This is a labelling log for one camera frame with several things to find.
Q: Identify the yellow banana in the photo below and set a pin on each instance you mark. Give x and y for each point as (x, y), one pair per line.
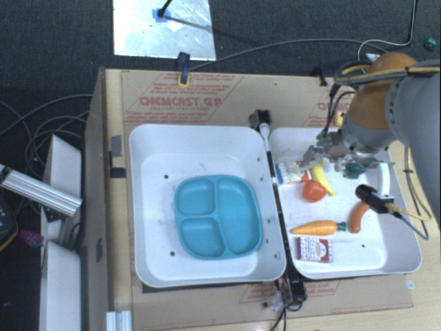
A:
(322, 179)

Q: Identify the red orange toy pepper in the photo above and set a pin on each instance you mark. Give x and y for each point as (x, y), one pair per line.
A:
(313, 191)

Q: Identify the orange carrot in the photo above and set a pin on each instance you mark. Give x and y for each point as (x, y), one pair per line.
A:
(315, 228)

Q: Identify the black cylinder on white bracket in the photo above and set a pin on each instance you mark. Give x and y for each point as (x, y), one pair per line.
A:
(373, 198)

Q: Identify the purple toy grapes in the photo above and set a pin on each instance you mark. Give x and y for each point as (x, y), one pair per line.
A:
(31, 238)

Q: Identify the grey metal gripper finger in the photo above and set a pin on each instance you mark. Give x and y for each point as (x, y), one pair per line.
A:
(310, 157)
(330, 162)

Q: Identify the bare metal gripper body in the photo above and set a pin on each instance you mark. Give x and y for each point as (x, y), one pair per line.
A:
(336, 145)

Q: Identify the white plastic bottle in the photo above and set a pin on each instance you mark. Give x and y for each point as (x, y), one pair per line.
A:
(287, 172)

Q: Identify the orange sausage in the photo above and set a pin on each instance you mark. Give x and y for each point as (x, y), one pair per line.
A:
(358, 217)

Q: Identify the green broccoli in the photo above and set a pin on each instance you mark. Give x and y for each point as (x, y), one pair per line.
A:
(354, 170)

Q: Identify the thin black and white rod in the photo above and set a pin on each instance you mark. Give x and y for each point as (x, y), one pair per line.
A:
(277, 198)

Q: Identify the small yellow toy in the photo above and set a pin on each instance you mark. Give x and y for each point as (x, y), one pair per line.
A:
(340, 119)

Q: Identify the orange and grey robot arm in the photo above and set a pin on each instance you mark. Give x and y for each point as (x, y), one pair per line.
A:
(410, 105)

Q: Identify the blue divided plate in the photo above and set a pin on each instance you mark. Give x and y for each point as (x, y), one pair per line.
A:
(220, 216)

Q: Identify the brown cardboard board red print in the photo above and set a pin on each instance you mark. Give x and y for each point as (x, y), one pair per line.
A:
(193, 102)

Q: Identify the red and white carton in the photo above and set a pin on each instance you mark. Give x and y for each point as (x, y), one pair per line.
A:
(315, 249)

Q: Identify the white plastic tray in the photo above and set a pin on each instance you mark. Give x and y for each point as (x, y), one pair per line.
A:
(379, 250)
(155, 202)

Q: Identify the small green toy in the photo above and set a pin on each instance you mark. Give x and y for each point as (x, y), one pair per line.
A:
(430, 43)

